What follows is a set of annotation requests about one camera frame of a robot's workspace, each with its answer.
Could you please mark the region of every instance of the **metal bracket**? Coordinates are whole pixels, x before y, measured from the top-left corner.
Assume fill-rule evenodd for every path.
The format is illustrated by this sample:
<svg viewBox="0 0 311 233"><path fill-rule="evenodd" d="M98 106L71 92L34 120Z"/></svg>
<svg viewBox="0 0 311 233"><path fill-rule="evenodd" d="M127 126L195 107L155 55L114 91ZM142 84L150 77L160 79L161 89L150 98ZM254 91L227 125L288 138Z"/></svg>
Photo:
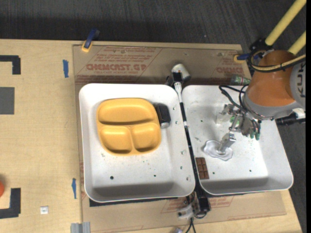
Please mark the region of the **metal bracket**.
<svg viewBox="0 0 311 233"><path fill-rule="evenodd" d="M91 233L90 222L72 223L70 227L71 233Z"/></svg>
<svg viewBox="0 0 311 233"><path fill-rule="evenodd" d="M194 215L200 212L199 207L198 207L198 202L193 201L190 204L188 204L185 208L182 208L178 210L177 212L178 212L178 219L189 220Z"/></svg>
<svg viewBox="0 0 311 233"><path fill-rule="evenodd" d="M183 83L183 75L181 72L172 72L171 75L166 78L165 84L174 88L176 82Z"/></svg>
<svg viewBox="0 0 311 233"><path fill-rule="evenodd" d="M223 111L221 111L216 117L216 124L222 124L227 122L234 115L234 105L225 104Z"/></svg>
<svg viewBox="0 0 311 233"><path fill-rule="evenodd" d="M227 133L223 136L222 141L219 146L219 154L225 154L227 148L230 148L233 143L236 142L236 138L234 138L234 133Z"/></svg>

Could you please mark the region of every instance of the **yellow plastic plate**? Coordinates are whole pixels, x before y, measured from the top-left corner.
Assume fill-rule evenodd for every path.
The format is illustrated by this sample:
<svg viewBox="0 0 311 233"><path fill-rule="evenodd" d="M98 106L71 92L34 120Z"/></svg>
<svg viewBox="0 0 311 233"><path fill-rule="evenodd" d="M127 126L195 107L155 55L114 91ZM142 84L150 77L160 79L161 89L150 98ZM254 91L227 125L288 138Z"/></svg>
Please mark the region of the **yellow plastic plate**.
<svg viewBox="0 0 311 233"><path fill-rule="evenodd" d="M145 99L106 100L98 106L96 120L101 145L111 154L143 154L161 143L156 110Z"/></svg>

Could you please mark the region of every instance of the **cable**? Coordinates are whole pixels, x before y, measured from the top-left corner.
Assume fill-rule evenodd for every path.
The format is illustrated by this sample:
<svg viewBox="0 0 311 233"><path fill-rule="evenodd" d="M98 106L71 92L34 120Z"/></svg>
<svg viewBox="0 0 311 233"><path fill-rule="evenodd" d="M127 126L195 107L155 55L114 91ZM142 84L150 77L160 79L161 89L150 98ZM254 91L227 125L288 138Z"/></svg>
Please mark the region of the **cable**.
<svg viewBox="0 0 311 233"><path fill-rule="evenodd" d="M203 216L194 215L194 217L197 219L203 219L206 215L207 213L204 213Z"/></svg>
<svg viewBox="0 0 311 233"><path fill-rule="evenodd" d="M196 233L193 221L192 221L192 228L193 228L193 232Z"/></svg>
<svg viewBox="0 0 311 233"><path fill-rule="evenodd" d="M257 122L256 120L253 120L254 122L255 122L255 124L256 124L256 127L257 127L257 133L258 134L260 134L260 123L261 123L261 121L260 122Z"/></svg>
<svg viewBox="0 0 311 233"><path fill-rule="evenodd" d="M189 227L185 233L188 233L190 231L192 225L193 225L193 218L190 218L190 224L189 224Z"/></svg>
<svg viewBox="0 0 311 233"><path fill-rule="evenodd" d="M229 85L220 85L220 86L223 87L223 88L228 88L228 89L231 89L231 90L233 90L233 91L240 92L239 89L236 89L236 88L234 88L234 87L232 87L232 86L229 86Z"/></svg>
<svg viewBox="0 0 311 233"><path fill-rule="evenodd" d="M304 54L304 55L299 56L293 60L289 60L287 62L278 64L278 65L258 66L258 65L254 64L253 60L254 60L254 56L256 56L259 53L263 53L263 50L258 50L257 52L252 53L248 59L250 64L251 64L251 67L258 72L275 72L275 71L285 70L289 67L295 66L299 63L302 63L306 60L306 55Z"/></svg>
<svg viewBox="0 0 311 233"><path fill-rule="evenodd" d="M194 192L191 193L191 196L192 196L191 202L193 202L193 201L195 200L195 194L194 194Z"/></svg>
<svg viewBox="0 0 311 233"><path fill-rule="evenodd" d="M245 87L247 87L247 86L248 86L248 84L244 85L244 86L241 88L240 92L239 92L240 106L243 107L243 108L245 108L245 106L244 106L243 101L242 101L242 93L245 93L245 92L243 92L243 89L244 89Z"/></svg>
<svg viewBox="0 0 311 233"><path fill-rule="evenodd" d="M229 101L230 101L233 105L235 105L237 108L239 108L242 112L246 113L247 111L246 111L244 108L242 108L240 105L238 105L238 104L232 99L232 97L229 95L229 93L227 93L227 92L223 89L223 87L224 87L224 88L229 88L229 89L234 90L234 91L237 91L237 92L240 92L240 90L235 89L235 88L233 88L233 87L231 87L231 86L227 86L227 85L220 85L220 86L218 87L218 88L220 89L220 91L222 92L222 94L224 94L224 95L229 99Z"/></svg>

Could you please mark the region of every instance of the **table surface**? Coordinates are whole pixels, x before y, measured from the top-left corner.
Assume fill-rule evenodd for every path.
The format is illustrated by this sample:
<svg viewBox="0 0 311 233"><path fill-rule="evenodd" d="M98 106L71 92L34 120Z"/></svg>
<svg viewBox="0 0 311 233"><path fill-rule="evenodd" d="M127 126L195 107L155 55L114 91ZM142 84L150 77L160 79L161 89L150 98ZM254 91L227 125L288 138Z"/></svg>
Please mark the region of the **table surface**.
<svg viewBox="0 0 311 233"><path fill-rule="evenodd" d="M6 187L0 199L1 208L9 205L9 188L21 188L21 214L0 219L1 232L70 232L71 223L83 221L81 190L77 189L75 199L71 187L73 179L76 179L77 188L80 187L72 65L72 45L77 44L82 42L0 40L0 55L21 58L21 75L12 75L12 63L0 62L0 87L15 88L14 115L0 115L0 179ZM143 44L206 48L206 44ZM68 78L64 77L63 60L69 62ZM284 216L198 224L196 231L301 232L289 192L281 194L287 212ZM49 213L41 215L41 206L48 206ZM170 233L172 230L170 227L139 232Z"/></svg>

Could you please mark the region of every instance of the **black tape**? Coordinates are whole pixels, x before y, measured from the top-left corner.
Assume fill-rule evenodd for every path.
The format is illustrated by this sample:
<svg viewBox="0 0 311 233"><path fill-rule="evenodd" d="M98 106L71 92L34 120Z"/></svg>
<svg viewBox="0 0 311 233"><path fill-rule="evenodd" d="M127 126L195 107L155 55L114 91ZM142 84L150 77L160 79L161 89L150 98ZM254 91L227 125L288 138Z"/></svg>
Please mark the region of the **black tape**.
<svg viewBox="0 0 311 233"><path fill-rule="evenodd" d="M181 115L183 116L183 121L186 122L187 118L186 118L184 103L180 103L180 109L181 109Z"/></svg>
<svg viewBox="0 0 311 233"><path fill-rule="evenodd" d="M0 219L18 217L20 214L20 188L11 188L10 208L0 210Z"/></svg>
<svg viewBox="0 0 311 233"><path fill-rule="evenodd" d="M122 201L104 202L104 203L98 203L98 202L95 202L95 201L89 199L89 206L90 206L90 207L96 207L96 206L113 205L113 204L143 203L143 202L153 202L153 201L159 201L159 200L175 200L175 199L177 199L177 198L141 199L141 200L122 200Z"/></svg>
<svg viewBox="0 0 311 233"><path fill-rule="evenodd" d="M0 55L0 62L12 62L12 74L19 75L21 73L18 55Z"/></svg>
<svg viewBox="0 0 311 233"><path fill-rule="evenodd" d="M0 115L14 115L15 88L0 87Z"/></svg>

